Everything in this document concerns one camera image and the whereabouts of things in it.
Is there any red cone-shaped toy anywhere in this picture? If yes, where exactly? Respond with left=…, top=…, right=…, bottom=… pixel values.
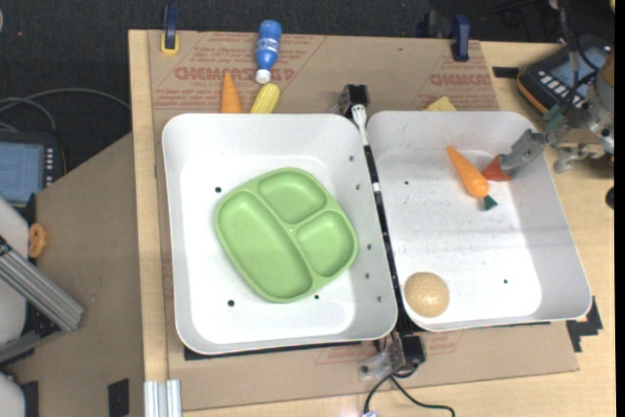
left=481, top=154, right=514, bottom=183

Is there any orange carrot with green top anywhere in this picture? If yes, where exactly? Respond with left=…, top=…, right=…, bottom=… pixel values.
left=445, top=145, right=499, bottom=212

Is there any black block with thin wires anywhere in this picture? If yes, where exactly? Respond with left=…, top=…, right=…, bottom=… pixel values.
left=358, top=334, right=428, bottom=381
left=336, top=83, right=370, bottom=115

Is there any brown cardboard board red print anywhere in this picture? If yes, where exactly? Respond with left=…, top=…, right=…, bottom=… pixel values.
left=146, top=29, right=581, bottom=412

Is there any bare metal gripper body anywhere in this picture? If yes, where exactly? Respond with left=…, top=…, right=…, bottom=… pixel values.
left=542, top=101, right=615, bottom=156

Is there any beige ball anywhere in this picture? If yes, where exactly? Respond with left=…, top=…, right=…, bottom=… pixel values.
left=403, top=271, right=451, bottom=319

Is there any thin black and white rod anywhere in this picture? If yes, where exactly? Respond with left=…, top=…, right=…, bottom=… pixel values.
left=351, top=104, right=407, bottom=339

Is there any orange pretzel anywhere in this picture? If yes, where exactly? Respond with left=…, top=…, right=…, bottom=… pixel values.
left=27, top=223, right=49, bottom=260

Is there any blue bottle with white cap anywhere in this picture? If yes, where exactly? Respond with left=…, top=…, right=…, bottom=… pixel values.
left=254, top=19, right=284, bottom=86

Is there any yellow corn cob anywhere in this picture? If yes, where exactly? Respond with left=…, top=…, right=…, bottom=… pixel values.
left=249, top=82, right=282, bottom=115

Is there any white plastic tray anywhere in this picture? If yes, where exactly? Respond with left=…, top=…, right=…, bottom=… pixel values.
left=160, top=112, right=399, bottom=356
left=364, top=109, right=594, bottom=334

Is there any green divided plate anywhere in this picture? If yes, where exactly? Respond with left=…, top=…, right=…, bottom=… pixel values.
left=213, top=166, right=360, bottom=305

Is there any yellow cheese wedge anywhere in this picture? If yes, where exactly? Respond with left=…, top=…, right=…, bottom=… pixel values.
left=421, top=95, right=458, bottom=113

